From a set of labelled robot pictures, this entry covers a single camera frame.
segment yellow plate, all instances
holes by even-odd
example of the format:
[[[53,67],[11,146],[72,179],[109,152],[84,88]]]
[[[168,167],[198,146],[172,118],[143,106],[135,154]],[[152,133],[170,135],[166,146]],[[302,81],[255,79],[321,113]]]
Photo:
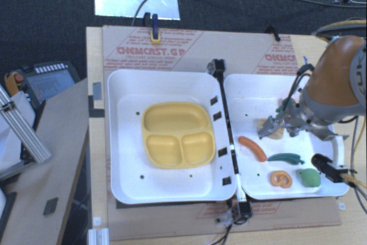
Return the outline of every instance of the yellow plate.
[[[142,131],[147,155],[160,168],[195,168],[214,157],[212,123],[196,103],[153,104],[144,111]]]

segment black bracket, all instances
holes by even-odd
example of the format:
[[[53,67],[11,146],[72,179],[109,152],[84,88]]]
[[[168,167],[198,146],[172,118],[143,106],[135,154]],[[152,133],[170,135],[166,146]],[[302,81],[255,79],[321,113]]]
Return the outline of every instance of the black bracket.
[[[228,154],[227,147],[218,150],[218,157]]]
[[[43,215],[50,215],[56,211],[58,197],[47,200]]]
[[[231,128],[231,120],[229,118],[227,99],[226,99],[225,91],[224,91],[224,72],[225,70],[226,70],[225,61],[223,59],[213,59],[206,68],[206,72],[212,75],[213,77],[215,77],[219,82],[222,102],[223,102],[224,115],[225,115],[225,122],[227,124],[229,143],[231,145],[234,145],[232,128]],[[233,162],[233,170],[235,174],[239,174],[240,172],[239,172],[235,150],[231,150],[231,156],[232,156],[232,162]],[[230,184],[230,183],[231,183],[230,177],[223,178],[222,180],[223,185]],[[237,204],[239,204],[239,214],[240,214],[239,216],[241,219],[247,220],[249,217],[252,216],[251,203],[249,201],[246,201],[246,202],[241,201],[240,203],[237,203]]]
[[[94,108],[93,95],[88,95],[89,117],[104,118],[104,109]]]
[[[265,32],[264,33],[271,33],[274,35],[274,38],[277,42],[279,42],[281,39],[279,37],[279,34],[278,34],[278,30],[275,29],[274,26],[270,25],[266,28]]]
[[[0,111],[9,111],[12,110],[15,106],[14,101],[9,101],[8,103],[5,103],[4,105],[1,106]]]
[[[150,39],[153,43],[159,43],[161,41],[157,14],[153,14],[150,18],[150,13],[144,13],[143,26],[146,28],[152,28],[152,31],[150,32]]]
[[[325,174],[325,176],[332,181],[333,183],[344,182],[341,173],[348,173],[348,168],[344,168],[343,166],[340,169],[336,169],[333,167],[333,161],[324,155],[315,154],[311,159],[312,164],[318,169],[318,171]]]

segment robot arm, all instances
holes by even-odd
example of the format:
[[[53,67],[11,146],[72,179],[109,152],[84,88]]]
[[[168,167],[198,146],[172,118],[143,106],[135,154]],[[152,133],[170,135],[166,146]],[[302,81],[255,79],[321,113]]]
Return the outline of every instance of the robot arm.
[[[331,41],[302,89],[299,103],[288,102],[280,115],[270,116],[263,124],[260,138],[283,126],[291,137],[307,130],[328,140],[334,136],[328,125],[346,116],[365,116],[366,41],[356,36]]]

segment toy food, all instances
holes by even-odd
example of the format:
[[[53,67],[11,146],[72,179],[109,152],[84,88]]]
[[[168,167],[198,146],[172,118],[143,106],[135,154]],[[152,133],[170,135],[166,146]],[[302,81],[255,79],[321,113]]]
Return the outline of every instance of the toy food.
[[[292,165],[304,164],[304,161],[301,160],[298,154],[294,153],[278,153],[270,156],[268,161],[285,161]]]
[[[257,121],[257,129],[260,130],[263,127],[263,124],[265,123],[267,119],[259,119]],[[274,133],[267,135],[268,138],[279,140],[283,138],[284,128],[279,127]]]
[[[293,181],[292,177],[284,170],[276,170],[270,175],[270,183],[273,186],[289,188],[292,185]]]
[[[321,185],[321,176],[317,170],[303,169],[299,173],[304,186],[315,188]]]
[[[210,117],[197,103],[152,104],[143,113],[142,133],[148,158],[163,169],[196,168],[215,156]]]
[[[255,153],[259,161],[261,162],[266,161],[267,156],[265,152],[263,151],[263,149],[261,149],[261,147],[256,142],[254,142],[253,140],[245,136],[239,136],[239,143],[250,148]]]

